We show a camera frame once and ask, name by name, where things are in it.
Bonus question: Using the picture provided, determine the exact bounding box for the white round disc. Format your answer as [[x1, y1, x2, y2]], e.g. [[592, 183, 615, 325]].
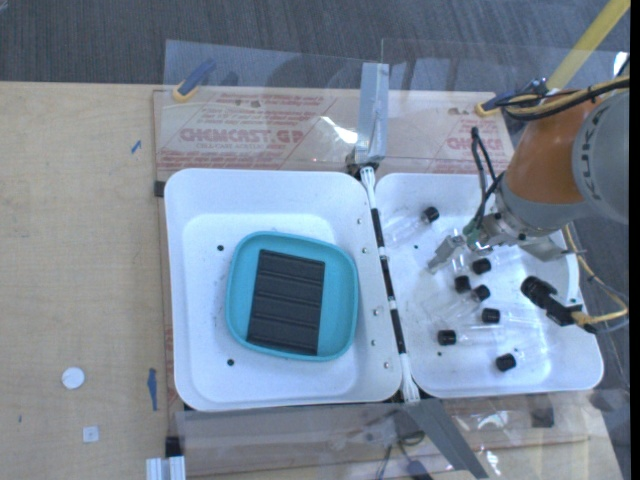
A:
[[61, 366, 86, 391]]

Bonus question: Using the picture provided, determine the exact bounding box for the black ribbed rectangular block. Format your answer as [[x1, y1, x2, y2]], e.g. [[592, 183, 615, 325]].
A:
[[245, 248, 327, 357]]

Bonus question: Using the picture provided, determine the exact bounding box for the brown cardboard board red print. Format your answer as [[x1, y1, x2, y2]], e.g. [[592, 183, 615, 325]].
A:
[[152, 87, 592, 472]]

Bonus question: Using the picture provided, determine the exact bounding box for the white plastic tray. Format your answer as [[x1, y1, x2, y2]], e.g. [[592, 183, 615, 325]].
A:
[[373, 171, 606, 400], [163, 167, 404, 413]]

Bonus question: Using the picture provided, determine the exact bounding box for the clear plastic bottle black cap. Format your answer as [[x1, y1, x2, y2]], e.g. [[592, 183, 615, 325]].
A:
[[424, 284, 492, 325], [436, 323, 504, 348], [481, 306, 545, 330], [494, 336, 550, 373], [471, 247, 526, 276], [449, 247, 473, 294], [381, 205, 441, 250]]

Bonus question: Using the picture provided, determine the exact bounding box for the thin black and white rod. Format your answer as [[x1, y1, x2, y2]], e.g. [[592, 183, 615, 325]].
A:
[[359, 166, 422, 404]]

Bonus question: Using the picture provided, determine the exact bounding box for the black cylinder on white bracket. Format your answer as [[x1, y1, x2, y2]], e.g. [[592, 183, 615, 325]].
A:
[[520, 237, 584, 327]]

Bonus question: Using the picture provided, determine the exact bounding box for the blue plate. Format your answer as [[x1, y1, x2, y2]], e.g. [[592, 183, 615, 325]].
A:
[[224, 230, 361, 363]]

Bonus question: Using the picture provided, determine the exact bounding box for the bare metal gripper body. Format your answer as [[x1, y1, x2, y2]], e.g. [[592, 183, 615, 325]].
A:
[[467, 212, 565, 250]]

